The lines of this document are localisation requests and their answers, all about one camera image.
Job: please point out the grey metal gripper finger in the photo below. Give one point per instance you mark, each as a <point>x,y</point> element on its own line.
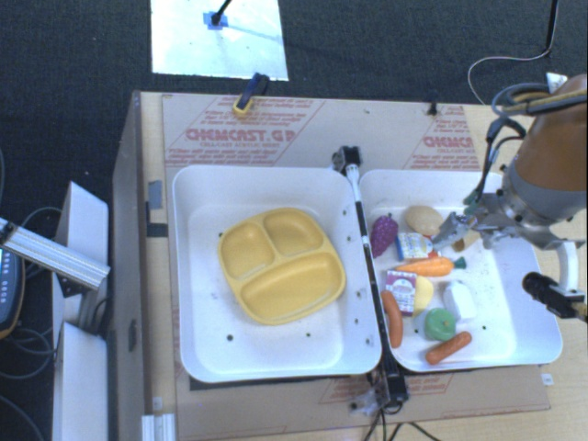
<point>492,239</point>
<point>452,229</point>

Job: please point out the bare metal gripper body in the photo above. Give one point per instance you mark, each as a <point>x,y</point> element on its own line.
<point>528,228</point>

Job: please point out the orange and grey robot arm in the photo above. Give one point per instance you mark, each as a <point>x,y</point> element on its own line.
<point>551,154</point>

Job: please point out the beige bread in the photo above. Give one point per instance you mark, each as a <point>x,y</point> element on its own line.
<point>423,219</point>

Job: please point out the white blue and yellow carton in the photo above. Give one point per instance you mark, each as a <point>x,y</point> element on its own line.
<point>413,246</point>

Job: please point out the orange carrot with green top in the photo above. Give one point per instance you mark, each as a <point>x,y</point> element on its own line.
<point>425,267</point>

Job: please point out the purple grapes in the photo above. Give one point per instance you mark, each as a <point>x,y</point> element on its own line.
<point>383,236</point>

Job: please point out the white bottle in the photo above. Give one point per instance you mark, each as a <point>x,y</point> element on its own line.
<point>460,302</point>

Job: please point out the pale yellow banana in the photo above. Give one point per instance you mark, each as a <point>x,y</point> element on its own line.
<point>423,294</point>

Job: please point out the pink and white carton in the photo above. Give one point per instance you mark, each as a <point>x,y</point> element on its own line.
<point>402,292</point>

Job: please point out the white plastic tray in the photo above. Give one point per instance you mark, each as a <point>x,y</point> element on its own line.
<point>514,320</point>
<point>206,292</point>

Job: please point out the thin black and white rod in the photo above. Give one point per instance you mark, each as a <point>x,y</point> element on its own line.
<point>367,246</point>

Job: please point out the orange sausage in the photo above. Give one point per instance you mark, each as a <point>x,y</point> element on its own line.
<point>393,320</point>
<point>448,348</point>

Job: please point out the yellow divided plate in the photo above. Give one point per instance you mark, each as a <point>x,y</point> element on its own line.
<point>280,269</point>

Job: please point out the brown cardboard board red print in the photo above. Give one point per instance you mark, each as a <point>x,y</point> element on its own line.
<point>285,136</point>

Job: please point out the black cylinder on white bracket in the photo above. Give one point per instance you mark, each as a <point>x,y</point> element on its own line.
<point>549,294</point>

